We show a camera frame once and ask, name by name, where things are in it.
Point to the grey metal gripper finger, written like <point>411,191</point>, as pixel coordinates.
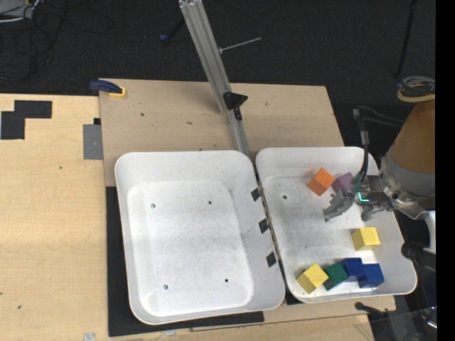
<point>337,204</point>
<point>371,211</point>

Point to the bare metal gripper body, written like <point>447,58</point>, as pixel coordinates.
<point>377,194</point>

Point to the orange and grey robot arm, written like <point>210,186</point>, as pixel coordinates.
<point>416,137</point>

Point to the purple cube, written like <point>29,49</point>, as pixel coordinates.
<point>343,182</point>

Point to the yellow cube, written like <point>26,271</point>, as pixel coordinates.
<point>366,238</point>
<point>312,278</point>

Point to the orange cube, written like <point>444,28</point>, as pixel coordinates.
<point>320,183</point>

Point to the white plastic tray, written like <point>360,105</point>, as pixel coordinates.
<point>192,240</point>
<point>305,233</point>

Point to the blue cube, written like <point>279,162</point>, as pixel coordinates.
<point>371,276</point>
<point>352,266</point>

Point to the green cube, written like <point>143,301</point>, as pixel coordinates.
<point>336,275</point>

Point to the brown flat board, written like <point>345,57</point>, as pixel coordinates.
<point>170,123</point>

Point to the black cylinder on white bracket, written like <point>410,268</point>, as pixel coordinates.
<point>417,252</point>

